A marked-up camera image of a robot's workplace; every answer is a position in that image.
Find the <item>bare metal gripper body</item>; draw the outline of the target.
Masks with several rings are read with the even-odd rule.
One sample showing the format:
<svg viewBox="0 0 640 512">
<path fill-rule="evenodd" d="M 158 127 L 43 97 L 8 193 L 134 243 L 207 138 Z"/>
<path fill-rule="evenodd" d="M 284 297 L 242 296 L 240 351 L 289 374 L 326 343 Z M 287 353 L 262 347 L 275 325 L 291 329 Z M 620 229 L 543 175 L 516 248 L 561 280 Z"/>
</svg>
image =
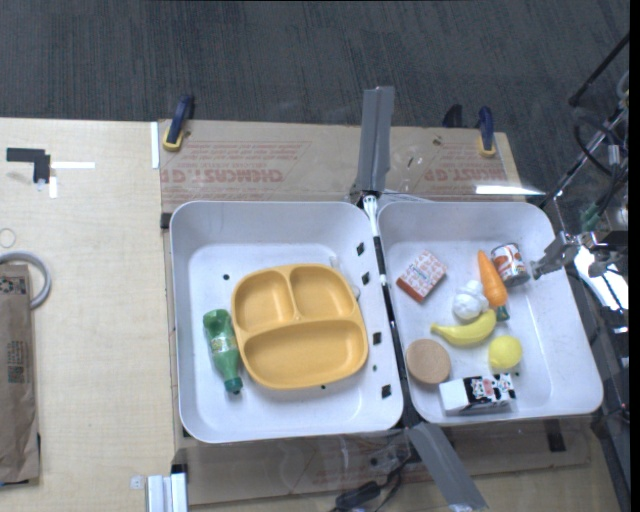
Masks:
<svg viewBox="0 0 640 512">
<path fill-rule="evenodd" d="M 573 264 L 583 277 L 604 277 L 606 273 L 621 274 L 628 257 L 626 230 L 591 230 L 572 235 L 576 246 Z"/>
</svg>

